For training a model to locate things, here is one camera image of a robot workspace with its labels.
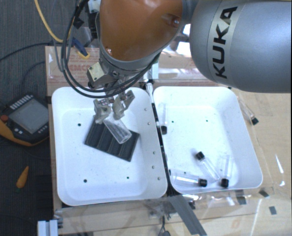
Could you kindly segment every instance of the clear plastic tube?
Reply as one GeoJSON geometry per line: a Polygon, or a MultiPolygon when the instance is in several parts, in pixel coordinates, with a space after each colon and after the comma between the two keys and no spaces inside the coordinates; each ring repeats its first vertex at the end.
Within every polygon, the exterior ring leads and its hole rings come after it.
{"type": "Polygon", "coordinates": [[[209,158],[205,157],[205,155],[201,151],[198,152],[195,156],[199,160],[199,167],[202,169],[204,174],[209,176],[210,182],[218,181],[220,179],[220,176],[209,158]]]}
{"type": "Polygon", "coordinates": [[[207,180],[190,174],[176,174],[175,183],[183,186],[207,186],[207,180]]]}
{"type": "Polygon", "coordinates": [[[228,188],[229,180],[232,176],[232,169],[233,169],[233,159],[230,155],[225,155],[222,158],[222,179],[221,179],[221,187],[228,188]]]}
{"type": "Polygon", "coordinates": [[[187,187],[206,187],[207,180],[199,176],[189,174],[185,171],[170,169],[170,175],[173,184],[187,186],[187,187]]]}
{"type": "Polygon", "coordinates": [[[115,120],[113,113],[111,113],[107,118],[103,120],[104,125],[112,133],[114,138],[119,144],[123,144],[131,137],[130,130],[125,126],[125,124],[119,119],[115,120]]]}
{"type": "Polygon", "coordinates": [[[159,112],[159,125],[161,128],[161,132],[163,135],[167,133],[167,107],[164,103],[160,103],[158,106],[158,112],[159,112]]]}
{"type": "Polygon", "coordinates": [[[248,105],[245,104],[243,100],[241,100],[239,97],[237,98],[244,119],[250,121],[253,125],[257,124],[259,120],[255,117],[253,111],[248,107],[248,105]]]}

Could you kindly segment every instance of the gray floor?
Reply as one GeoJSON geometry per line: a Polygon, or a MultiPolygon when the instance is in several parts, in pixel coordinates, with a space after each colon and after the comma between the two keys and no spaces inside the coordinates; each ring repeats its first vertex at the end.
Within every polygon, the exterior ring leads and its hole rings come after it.
{"type": "MultiPolygon", "coordinates": [[[[38,1],[50,21],[54,0],[38,1]]],[[[58,37],[63,35],[74,4],[75,0],[59,0],[55,7],[54,25],[60,26],[56,31],[58,37]]],[[[0,0],[0,59],[26,46],[51,40],[33,0],[0,0]]],[[[45,99],[44,46],[27,48],[0,61],[0,105],[26,92],[45,99]]],[[[43,196],[48,191],[38,182],[40,177],[51,174],[49,155],[49,141],[22,147],[0,136],[0,236],[35,235],[37,220],[51,219],[51,208],[40,202],[38,196],[40,191],[43,196]],[[16,181],[26,166],[30,167],[27,184],[16,193],[16,181]]]]}

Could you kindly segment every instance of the clear plastic sheet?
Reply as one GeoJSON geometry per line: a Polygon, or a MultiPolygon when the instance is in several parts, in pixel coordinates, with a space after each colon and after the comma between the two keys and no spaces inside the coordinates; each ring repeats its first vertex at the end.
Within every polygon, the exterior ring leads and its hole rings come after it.
{"type": "MultiPolygon", "coordinates": [[[[75,78],[82,85],[88,79],[86,70],[98,61],[99,49],[87,48],[89,59],[80,58],[74,49],[71,49],[69,68],[75,78]]],[[[48,95],[55,89],[68,86],[57,67],[53,47],[46,47],[47,85],[48,95]]],[[[160,56],[157,68],[148,76],[154,79],[154,88],[159,86],[209,86],[222,87],[206,79],[195,67],[191,56],[165,49],[160,56]]],[[[244,115],[246,126],[253,143],[263,174],[263,182],[259,188],[240,191],[220,191],[202,195],[189,195],[186,198],[194,206],[197,218],[203,220],[203,227],[214,232],[215,235],[250,235],[254,232],[255,224],[260,223],[258,212],[266,204],[262,200],[272,196],[282,196],[291,204],[291,146],[290,146],[290,95],[275,95],[277,102],[283,104],[282,109],[271,100],[267,94],[242,92],[232,89],[239,100],[247,106],[249,115],[244,115]],[[258,123],[252,124],[254,116],[258,123]],[[268,142],[268,135],[282,130],[283,139],[274,136],[268,142]]],[[[166,197],[157,200],[129,201],[68,207],[62,205],[57,196],[55,187],[55,149],[52,148],[53,189],[55,218],[61,222],[60,233],[77,232],[134,232],[140,228],[141,235],[158,235],[162,216],[168,219],[167,223],[179,225],[180,234],[190,235],[182,219],[168,203],[166,197]]]]}

